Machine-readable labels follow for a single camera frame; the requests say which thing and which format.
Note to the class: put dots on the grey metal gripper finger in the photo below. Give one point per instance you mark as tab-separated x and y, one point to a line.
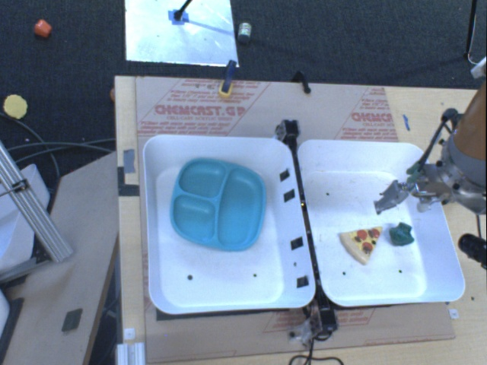
392	188
389	203

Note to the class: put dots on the thin black rod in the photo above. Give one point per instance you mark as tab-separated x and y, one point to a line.
305	211

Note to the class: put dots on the yellow round biscuit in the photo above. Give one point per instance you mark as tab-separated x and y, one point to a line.
15	106

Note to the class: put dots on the orange cube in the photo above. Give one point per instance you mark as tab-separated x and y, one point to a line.
42	28

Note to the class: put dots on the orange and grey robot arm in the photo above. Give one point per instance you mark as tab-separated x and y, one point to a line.
473	127

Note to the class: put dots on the white plastic tray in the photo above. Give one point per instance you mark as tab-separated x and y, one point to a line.
350	283
213	276

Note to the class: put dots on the green toy broccoli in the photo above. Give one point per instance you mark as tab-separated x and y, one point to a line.
400	235

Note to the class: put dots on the brown cardboard board red print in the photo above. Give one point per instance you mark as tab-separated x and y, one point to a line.
266	105

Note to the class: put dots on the toy pizza slice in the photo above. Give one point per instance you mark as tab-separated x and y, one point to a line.
363	243

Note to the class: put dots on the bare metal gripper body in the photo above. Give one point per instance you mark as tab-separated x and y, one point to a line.
437	183

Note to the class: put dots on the blue divided plate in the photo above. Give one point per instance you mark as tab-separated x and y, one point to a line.
228	211

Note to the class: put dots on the small grey can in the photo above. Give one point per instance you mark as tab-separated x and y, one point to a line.
244	32

